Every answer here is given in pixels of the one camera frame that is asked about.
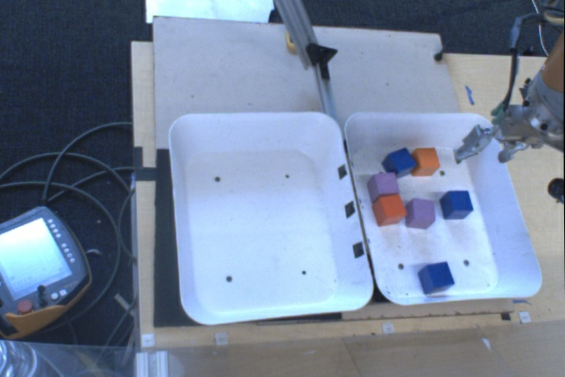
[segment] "orange cube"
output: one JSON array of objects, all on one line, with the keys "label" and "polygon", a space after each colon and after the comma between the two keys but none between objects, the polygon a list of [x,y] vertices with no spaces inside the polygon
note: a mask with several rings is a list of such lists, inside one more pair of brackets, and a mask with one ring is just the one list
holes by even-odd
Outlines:
[{"label": "orange cube", "polygon": [[379,226],[394,225],[407,214],[399,194],[381,195],[373,203],[373,213]]},{"label": "orange cube", "polygon": [[412,176],[431,176],[440,167],[440,159],[434,147],[419,147],[412,153],[416,168]]}]

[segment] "purple cube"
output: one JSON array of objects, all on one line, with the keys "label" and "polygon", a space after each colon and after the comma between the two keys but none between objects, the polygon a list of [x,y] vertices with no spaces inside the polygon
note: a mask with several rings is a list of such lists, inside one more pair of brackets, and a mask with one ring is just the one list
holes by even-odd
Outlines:
[{"label": "purple cube", "polygon": [[415,198],[406,205],[406,226],[425,230],[435,222],[435,206],[431,200]]},{"label": "purple cube", "polygon": [[377,173],[372,175],[367,183],[371,202],[374,203],[381,195],[395,195],[398,191],[398,183],[394,173]]}]

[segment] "red button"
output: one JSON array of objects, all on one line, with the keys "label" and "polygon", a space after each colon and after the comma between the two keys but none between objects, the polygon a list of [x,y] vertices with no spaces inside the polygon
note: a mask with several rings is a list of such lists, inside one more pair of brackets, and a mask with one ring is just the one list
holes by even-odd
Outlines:
[{"label": "red button", "polygon": [[18,302],[18,312],[20,314],[30,314],[34,310],[34,304],[31,300],[25,298]]}]

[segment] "cable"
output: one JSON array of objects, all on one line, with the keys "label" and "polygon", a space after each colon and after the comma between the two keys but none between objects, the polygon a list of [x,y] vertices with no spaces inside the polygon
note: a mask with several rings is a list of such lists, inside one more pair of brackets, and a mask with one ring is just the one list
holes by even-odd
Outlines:
[{"label": "cable", "polygon": [[[43,159],[48,159],[50,157],[57,157],[59,156],[60,153],[45,153],[42,155],[34,155],[32,157],[27,157],[26,159],[19,161],[17,163],[14,163],[9,169],[7,169],[4,173],[2,173],[2,175],[0,175],[0,181],[2,181],[3,179],[5,179],[7,176],[9,176],[13,171],[19,169],[20,167],[23,167],[24,165],[34,162],[34,161],[40,161]],[[115,178],[115,180],[127,191],[130,191],[130,188],[128,187],[128,185],[125,183],[125,181],[117,174],[115,169],[112,169],[109,165],[107,165],[106,163],[98,160],[98,159],[94,159],[93,157],[90,157],[89,155],[79,155],[76,153],[67,153],[66,155],[64,155],[65,157],[70,157],[72,159],[77,159],[80,161],[84,161],[84,162],[88,162],[88,163],[92,163],[102,169],[105,170],[105,173],[109,173],[111,176],[113,176]]]},{"label": "cable", "polygon": [[67,314],[63,314],[63,320],[65,321],[65,323],[67,324],[67,327],[69,328],[69,331],[71,332],[71,338],[72,338],[72,343],[75,345],[79,344],[79,339],[77,337],[77,330],[75,330],[74,325],[72,325],[71,320],[69,319],[69,316],[67,316]]},{"label": "cable", "polygon": [[102,358],[104,353],[106,353],[106,350],[109,348],[109,345],[112,342],[112,339],[114,339],[114,336],[117,334],[117,331],[120,329],[120,327],[122,327],[122,324],[125,322],[125,320],[128,317],[130,317],[130,314],[135,309],[135,306],[137,305],[137,303],[138,303],[138,296],[136,294],[136,296],[133,298],[133,301],[130,304],[130,306],[124,311],[124,314],[122,314],[122,317],[120,318],[120,320],[117,322],[114,329],[109,334],[108,339],[106,340],[106,343],[102,346],[102,350],[100,352],[100,355],[98,356],[98,359],[96,360],[96,363],[98,363],[98,361],[100,361],[100,358]]},{"label": "cable", "polygon": [[[554,0],[556,4],[559,3],[560,1],[562,0]],[[531,0],[531,3],[533,4],[533,8],[536,11],[536,13],[544,19],[544,21],[540,22],[538,25],[539,43],[541,44],[541,48],[543,49],[544,54],[548,56],[549,51],[547,50],[546,43],[544,41],[544,35],[543,35],[544,25],[546,22],[548,22],[550,24],[563,26],[564,24],[563,9],[557,9],[553,5],[549,4],[547,1],[544,0],[539,0],[539,2],[537,2],[536,0]],[[548,8],[552,8],[552,12],[548,13],[547,12]]]},{"label": "cable", "polygon": [[[128,171],[128,172],[132,172],[135,171],[135,169],[133,167],[115,167],[113,169],[111,169],[112,172],[120,172],[120,171]],[[73,183],[72,186],[73,187],[78,187],[79,185],[83,185],[86,184],[90,181],[95,180],[98,177],[102,177],[102,176],[106,176],[108,174],[108,171],[100,171],[98,173],[94,173],[93,175],[90,175],[88,177],[85,177],[84,179],[80,179],[80,181],[77,181],[76,183]],[[50,198],[48,198],[47,203],[52,203],[53,201],[57,200],[58,198],[62,197],[63,195],[66,194],[65,190],[62,190],[61,192],[56,193],[55,195],[52,195]]]},{"label": "cable", "polygon": [[[11,188],[43,187],[43,186],[45,186],[45,184],[46,184],[46,181],[25,181],[25,182],[8,183],[8,184],[0,185],[0,191],[5,190],[5,189],[11,189]],[[120,234],[119,234],[119,230],[118,230],[117,225],[116,225],[116,221],[112,217],[111,213],[93,195],[91,195],[90,193],[85,192],[83,190],[80,190],[77,187],[73,187],[72,185],[61,184],[61,183],[51,183],[51,185],[54,186],[54,187],[57,187],[57,188],[65,189],[68,192],[77,193],[77,194],[85,197],[86,199],[90,200],[91,202],[93,202],[94,205],[97,206],[104,213],[104,215],[106,215],[106,217],[108,218],[108,220],[110,222],[110,225],[112,226],[112,229],[114,230],[114,234],[116,235],[116,244],[117,244],[116,263],[115,263],[114,268],[112,270],[112,274],[111,274],[109,280],[107,281],[106,285],[101,290],[101,292],[98,294],[98,296],[94,299],[94,301],[92,301],[82,311],[80,311],[79,313],[74,314],[73,316],[70,317],[70,320],[73,321],[73,320],[76,320],[79,317],[83,316],[85,313],[90,311],[92,308],[94,308],[98,304],[98,302],[100,302],[102,297],[106,294],[109,287],[112,285],[112,283],[116,279],[117,271],[118,271],[119,266],[120,266],[120,259],[121,259],[121,256],[122,256],[122,247],[120,246],[120,241],[119,241]],[[43,330],[42,333],[48,333],[48,332],[53,331],[57,328],[61,328],[63,325],[65,325],[65,322],[60,322],[59,324],[53,325],[53,326]]]},{"label": "cable", "polygon": [[516,83],[516,75],[518,74],[518,50],[516,48],[510,50],[510,55],[512,60],[510,61],[510,80],[508,82],[508,92],[504,96],[502,101],[502,111],[508,110],[510,104],[510,98],[512,98],[512,92],[514,91],[514,84]]},{"label": "cable", "polygon": [[122,238],[122,220],[124,218],[125,208],[127,207],[129,201],[132,199],[134,193],[135,193],[135,188],[132,188],[130,192],[127,194],[127,197],[125,198],[124,204],[122,205],[119,216],[117,218],[117,229],[120,233],[120,246],[122,247],[122,250],[124,251],[125,254],[127,254],[127,256],[132,261],[137,262],[138,260],[137,256],[134,256],[133,253],[130,251],[130,249],[127,246],[125,246],[124,239]]},{"label": "cable", "polygon": [[132,322],[130,327],[127,330],[125,330],[125,332],[116,340],[116,346],[120,346],[120,344],[122,344],[132,334],[133,327],[134,324]]},{"label": "cable", "polygon": [[59,163],[63,159],[64,155],[69,151],[69,149],[71,149],[74,145],[79,143],[82,139],[85,139],[89,135],[92,135],[96,132],[103,131],[105,129],[111,129],[111,128],[123,127],[123,126],[131,126],[131,125],[132,125],[132,123],[128,123],[128,122],[103,124],[103,125],[100,125],[100,126],[93,128],[93,129],[90,129],[89,131],[86,131],[86,132],[80,134],[76,139],[73,139],[66,147],[63,148],[63,150],[59,153],[59,155],[57,156],[57,158],[53,162],[53,165],[51,166],[51,170],[49,171],[49,174],[47,176],[47,180],[45,181],[45,187],[43,188],[43,195],[41,196],[41,201],[42,202],[47,201],[48,194],[49,194],[49,187],[51,186],[51,181],[53,180],[53,176],[55,175],[55,170],[57,169],[57,166],[59,165]]}]

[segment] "black mat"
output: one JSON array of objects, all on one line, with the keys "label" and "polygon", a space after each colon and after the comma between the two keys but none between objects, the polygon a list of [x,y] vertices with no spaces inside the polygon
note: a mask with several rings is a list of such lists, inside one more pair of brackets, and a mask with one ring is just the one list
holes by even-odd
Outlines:
[{"label": "black mat", "polygon": [[[180,301],[178,283],[177,237],[173,213],[173,193],[170,176],[169,150],[157,150],[157,179],[155,197],[155,249],[154,249],[154,326],[196,326],[197,322],[186,315]],[[340,313],[319,314],[266,320],[270,322],[320,322],[340,320]]]}]

